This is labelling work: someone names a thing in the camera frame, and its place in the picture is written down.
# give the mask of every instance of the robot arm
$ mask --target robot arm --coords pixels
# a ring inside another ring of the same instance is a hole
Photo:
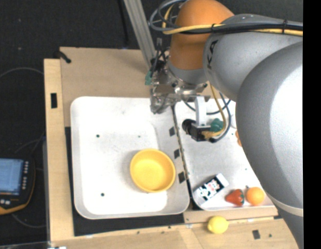
[[[176,22],[161,28],[172,39],[150,78],[151,110],[195,100],[207,81],[235,101],[247,159],[303,248],[302,23],[182,1]]]

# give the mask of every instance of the white tray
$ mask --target white tray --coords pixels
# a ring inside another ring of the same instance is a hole
[[[184,171],[172,110],[150,112],[142,98],[80,97],[71,105],[74,202],[89,219],[180,214],[189,205],[179,177],[160,193],[145,193],[133,183],[130,161],[145,148],[165,152],[176,173]]]
[[[219,99],[219,103],[223,106],[223,101],[221,99]],[[177,103],[175,108],[175,115],[179,127],[179,137],[184,149],[184,160],[192,192],[218,173],[222,173],[229,182],[227,187],[205,203],[201,203],[199,201],[201,198],[198,198],[193,194],[195,203],[201,209],[207,211],[235,208],[235,205],[225,201],[225,196],[234,189],[242,189],[245,192],[247,187],[261,187],[261,184],[252,170],[243,148],[239,146],[238,139],[235,135],[235,102],[230,102],[229,109],[232,115],[232,125],[229,132],[220,141],[211,143],[205,141],[197,142],[193,140],[190,135],[187,135],[181,127],[182,122],[185,119],[195,120],[195,113],[183,102]],[[207,102],[207,112],[215,112],[217,110],[218,107],[215,100],[210,99]],[[224,109],[224,114],[228,121],[226,109]],[[207,117],[208,122],[211,122],[215,118],[222,120],[219,113]],[[261,206],[273,206],[273,203],[266,197]],[[245,201],[242,207],[247,208],[251,207],[251,205]]]

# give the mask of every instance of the toy fruit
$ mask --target toy fruit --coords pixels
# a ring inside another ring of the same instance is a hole
[[[260,187],[251,187],[246,192],[246,200],[252,205],[260,205],[265,198],[265,193]]]
[[[228,229],[229,222],[222,216],[214,216],[209,220],[207,227],[209,231],[221,234]]]
[[[241,189],[233,190],[225,197],[226,202],[242,206],[245,202],[244,192]]]

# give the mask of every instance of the green object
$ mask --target green object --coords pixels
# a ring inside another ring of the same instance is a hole
[[[145,85],[149,86],[151,85],[151,71],[149,70],[148,73],[145,76]]]
[[[216,118],[214,121],[211,122],[210,125],[211,125],[211,128],[210,128],[211,132],[218,132],[223,128],[223,121]]]

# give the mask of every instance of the metal pole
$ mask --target metal pole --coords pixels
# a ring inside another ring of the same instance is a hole
[[[155,57],[155,46],[152,41],[141,0],[124,0],[124,2],[145,63],[148,69],[150,69],[151,59]]]

